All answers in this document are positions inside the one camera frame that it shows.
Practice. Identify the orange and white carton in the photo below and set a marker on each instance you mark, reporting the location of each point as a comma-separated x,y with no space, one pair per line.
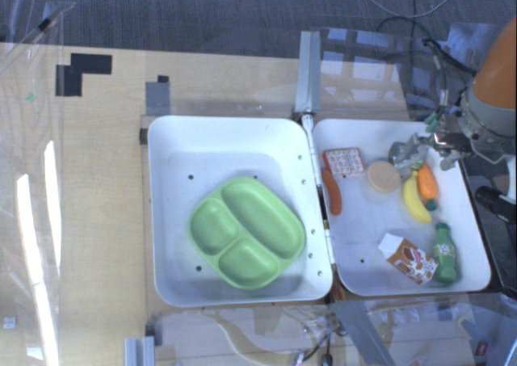
408,259

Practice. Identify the yellow banana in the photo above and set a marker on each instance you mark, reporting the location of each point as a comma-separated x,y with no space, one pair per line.
413,198

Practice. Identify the orange carrot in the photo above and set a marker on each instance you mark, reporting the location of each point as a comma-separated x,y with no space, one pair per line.
427,184

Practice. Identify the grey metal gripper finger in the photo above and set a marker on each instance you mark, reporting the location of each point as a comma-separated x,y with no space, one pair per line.
413,164
398,151

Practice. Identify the orange-red sausage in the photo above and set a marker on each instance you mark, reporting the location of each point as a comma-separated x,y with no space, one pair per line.
333,194

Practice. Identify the round tan biscuit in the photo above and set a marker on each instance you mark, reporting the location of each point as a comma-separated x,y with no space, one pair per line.
383,177

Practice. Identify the white plastic tray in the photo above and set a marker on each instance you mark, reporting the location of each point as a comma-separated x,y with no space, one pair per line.
363,227
177,154

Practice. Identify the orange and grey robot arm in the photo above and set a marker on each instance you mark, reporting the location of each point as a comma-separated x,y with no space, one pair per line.
497,73

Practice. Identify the green bottle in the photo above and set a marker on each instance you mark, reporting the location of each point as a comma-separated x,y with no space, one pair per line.
445,259

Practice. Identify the green divided plate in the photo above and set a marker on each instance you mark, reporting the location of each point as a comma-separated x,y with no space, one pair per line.
258,211

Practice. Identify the black cylinder on white bracket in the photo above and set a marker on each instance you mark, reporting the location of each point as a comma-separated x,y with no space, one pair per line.
493,198

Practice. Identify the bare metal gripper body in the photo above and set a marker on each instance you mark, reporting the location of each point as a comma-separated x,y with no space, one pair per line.
454,141

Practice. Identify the thin black and white rod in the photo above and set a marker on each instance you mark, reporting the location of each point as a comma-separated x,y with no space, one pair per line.
311,142

